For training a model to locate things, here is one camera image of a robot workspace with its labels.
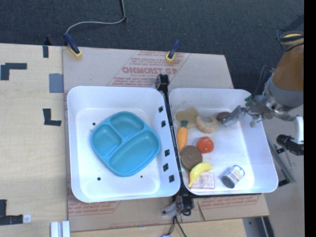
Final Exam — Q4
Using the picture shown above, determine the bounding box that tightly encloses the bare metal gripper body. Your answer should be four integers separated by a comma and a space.
242, 94, 282, 120

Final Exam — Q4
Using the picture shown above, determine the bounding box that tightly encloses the brown round biscuit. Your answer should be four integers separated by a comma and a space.
216, 111, 232, 123

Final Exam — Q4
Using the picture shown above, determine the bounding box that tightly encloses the white plastic tray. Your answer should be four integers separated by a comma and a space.
168, 87, 279, 196
66, 85, 181, 203

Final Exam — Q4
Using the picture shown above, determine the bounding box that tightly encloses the beige croissant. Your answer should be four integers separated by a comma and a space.
195, 115, 219, 134

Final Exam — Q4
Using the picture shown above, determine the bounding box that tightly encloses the red tomato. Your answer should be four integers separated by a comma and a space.
196, 136, 215, 155

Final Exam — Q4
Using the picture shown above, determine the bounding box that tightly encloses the beige bone-shaped biscuit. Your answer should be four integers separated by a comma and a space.
175, 107, 199, 130

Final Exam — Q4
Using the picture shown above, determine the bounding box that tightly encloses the orange carrot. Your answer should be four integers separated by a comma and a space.
176, 120, 189, 154

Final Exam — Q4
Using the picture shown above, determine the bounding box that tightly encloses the brown burger patty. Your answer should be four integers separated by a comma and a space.
180, 145, 203, 171

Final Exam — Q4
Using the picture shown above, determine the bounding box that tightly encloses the small white can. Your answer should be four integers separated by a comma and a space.
221, 164, 246, 189

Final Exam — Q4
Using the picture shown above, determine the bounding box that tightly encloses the thin black and white rod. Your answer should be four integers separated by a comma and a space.
161, 87, 190, 218

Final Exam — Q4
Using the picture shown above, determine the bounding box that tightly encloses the yellow banana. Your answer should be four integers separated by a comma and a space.
187, 162, 213, 189

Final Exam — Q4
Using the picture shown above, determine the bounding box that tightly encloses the white and pink packet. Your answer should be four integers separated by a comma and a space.
191, 171, 216, 190

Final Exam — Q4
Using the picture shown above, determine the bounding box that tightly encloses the blue divided plate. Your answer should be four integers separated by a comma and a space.
90, 111, 162, 178

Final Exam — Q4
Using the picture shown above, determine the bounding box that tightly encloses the brown cardboard board red print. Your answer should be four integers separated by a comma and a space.
62, 45, 270, 233

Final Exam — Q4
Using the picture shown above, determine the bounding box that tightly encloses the black cylinder on white bracket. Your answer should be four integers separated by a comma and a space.
276, 116, 305, 157

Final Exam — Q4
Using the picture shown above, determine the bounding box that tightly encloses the black block with thin wires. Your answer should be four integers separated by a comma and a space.
175, 195, 195, 216
154, 74, 171, 91

